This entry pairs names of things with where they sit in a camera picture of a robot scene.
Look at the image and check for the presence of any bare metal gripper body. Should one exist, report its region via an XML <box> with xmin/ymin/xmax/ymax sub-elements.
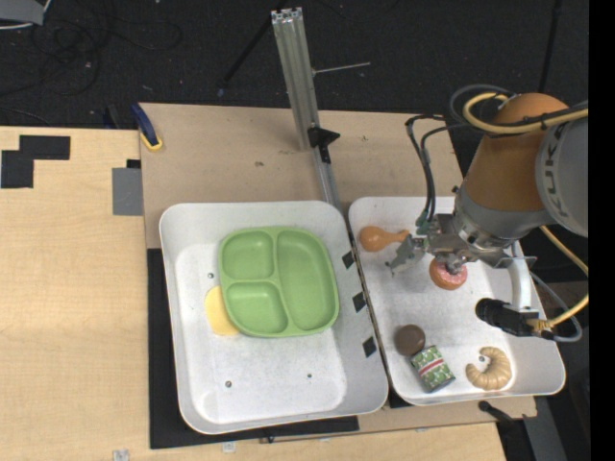
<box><xmin>424</xmin><ymin>213</ymin><xmax>511</xmax><ymax>265</ymax></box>

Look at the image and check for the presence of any pink doughnut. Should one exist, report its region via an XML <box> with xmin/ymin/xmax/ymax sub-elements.
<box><xmin>428</xmin><ymin>256</ymin><xmax>469</xmax><ymax>292</ymax></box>

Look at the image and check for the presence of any orange toy drumstick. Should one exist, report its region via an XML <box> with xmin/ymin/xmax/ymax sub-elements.
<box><xmin>357</xmin><ymin>225</ymin><xmax>411</xmax><ymax>254</ymax></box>

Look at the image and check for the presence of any white plastic tray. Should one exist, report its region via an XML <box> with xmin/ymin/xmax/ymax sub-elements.
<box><xmin>158</xmin><ymin>200</ymin><xmax>390</xmax><ymax>436</ymax></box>
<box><xmin>347</xmin><ymin>195</ymin><xmax>568</xmax><ymax>407</ymax></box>

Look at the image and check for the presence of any brown round biscuit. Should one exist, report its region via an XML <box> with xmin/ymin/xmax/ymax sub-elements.
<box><xmin>393</xmin><ymin>324</ymin><xmax>428</xmax><ymax>358</ymax></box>

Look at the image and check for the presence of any green and white can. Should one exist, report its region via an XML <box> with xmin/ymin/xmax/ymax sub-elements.
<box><xmin>409</xmin><ymin>344</ymin><xmax>457</xmax><ymax>395</ymax></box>

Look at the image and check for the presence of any beige croissant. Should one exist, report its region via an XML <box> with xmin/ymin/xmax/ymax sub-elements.
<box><xmin>464</xmin><ymin>346</ymin><xmax>513</xmax><ymax>392</ymax></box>

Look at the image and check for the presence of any green divided plate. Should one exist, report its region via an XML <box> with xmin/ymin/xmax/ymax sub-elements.
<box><xmin>217</xmin><ymin>226</ymin><xmax>341</xmax><ymax>339</ymax></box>

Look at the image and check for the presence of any yellow round slice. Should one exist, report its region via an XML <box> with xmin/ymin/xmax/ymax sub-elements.
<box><xmin>204</xmin><ymin>284</ymin><xmax>241</xmax><ymax>338</ymax></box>

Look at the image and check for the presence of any brown cardboard board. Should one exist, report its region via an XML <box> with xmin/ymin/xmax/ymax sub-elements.
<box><xmin>137</xmin><ymin>102</ymin><xmax>538</xmax><ymax>445</ymax></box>

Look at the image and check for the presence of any black cylinder on white bracket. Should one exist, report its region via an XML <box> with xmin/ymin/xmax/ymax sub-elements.
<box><xmin>475</xmin><ymin>244</ymin><xmax>542</xmax><ymax>338</ymax></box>

